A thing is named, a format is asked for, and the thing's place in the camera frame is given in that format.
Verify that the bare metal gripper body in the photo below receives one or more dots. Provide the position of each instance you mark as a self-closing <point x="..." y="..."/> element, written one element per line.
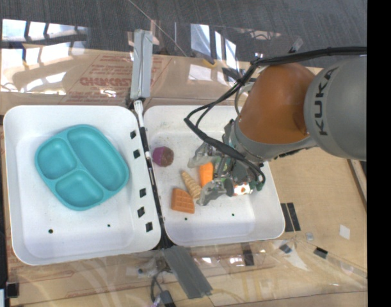
<point x="238" y="171"/>

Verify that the white plastic tray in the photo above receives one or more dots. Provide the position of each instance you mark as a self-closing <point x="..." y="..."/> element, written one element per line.
<point x="214" y="225"/>
<point x="86" y="235"/>

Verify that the blue divided plate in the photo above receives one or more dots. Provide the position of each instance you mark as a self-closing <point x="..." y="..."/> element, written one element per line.
<point x="92" y="152"/>

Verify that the white carton with coloured print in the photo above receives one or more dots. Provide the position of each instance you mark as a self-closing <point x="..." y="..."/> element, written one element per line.
<point x="241" y="189"/>

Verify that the orange toy carrot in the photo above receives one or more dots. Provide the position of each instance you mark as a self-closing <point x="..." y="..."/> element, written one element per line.
<point x="206" y="173"/>

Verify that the orange toy waffle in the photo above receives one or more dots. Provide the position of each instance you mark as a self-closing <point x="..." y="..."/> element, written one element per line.
<point x="182" y="201"/>

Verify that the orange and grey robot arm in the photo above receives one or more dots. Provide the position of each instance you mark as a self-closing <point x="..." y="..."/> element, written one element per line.
<point x="278" y="107"/>

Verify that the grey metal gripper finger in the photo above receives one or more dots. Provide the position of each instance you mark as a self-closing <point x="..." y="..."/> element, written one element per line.
<point x="201" y="155"/>
<point x="212" y="190"/>

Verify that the brown cardboard board red print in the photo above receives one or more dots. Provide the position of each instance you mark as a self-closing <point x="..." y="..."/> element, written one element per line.
<point x="310" y="187"/>

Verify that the purple and brown toy cupcake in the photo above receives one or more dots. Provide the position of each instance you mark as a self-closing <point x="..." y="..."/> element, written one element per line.
<point x="163" y="156"/>

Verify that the beige toy ice-cream cone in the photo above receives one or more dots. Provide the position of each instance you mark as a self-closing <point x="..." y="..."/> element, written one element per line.
<point x="191" y="184"/>

